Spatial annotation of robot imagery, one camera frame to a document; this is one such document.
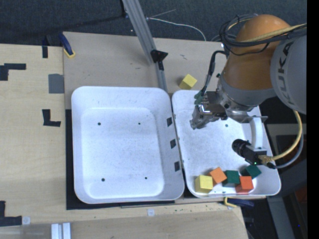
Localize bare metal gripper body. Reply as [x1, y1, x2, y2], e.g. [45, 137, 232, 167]
[198, 91, 258, 121]

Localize white plastic tray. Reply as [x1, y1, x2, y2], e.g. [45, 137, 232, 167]
[171, 89, 282, 199]
[71, 85, 185, 205]

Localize yellow cube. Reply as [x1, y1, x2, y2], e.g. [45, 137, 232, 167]
[194, 174, 214, 194]
[178, 74, 198, 90]

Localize orange cube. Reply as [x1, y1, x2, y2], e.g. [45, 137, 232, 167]
[208, 167, 228, 185]

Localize green cube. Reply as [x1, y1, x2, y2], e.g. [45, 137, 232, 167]
[222, 170, 241, 188]
[240, 165, 263, 180]

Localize red cube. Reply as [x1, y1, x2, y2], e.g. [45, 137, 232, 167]
[235, 175, 255, 194]

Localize pale wood board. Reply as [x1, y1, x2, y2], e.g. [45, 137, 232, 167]
[62, 31, 267, 205]

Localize black cylinder on white bracket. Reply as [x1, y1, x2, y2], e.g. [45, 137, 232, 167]
[231, 115, 269, 166]

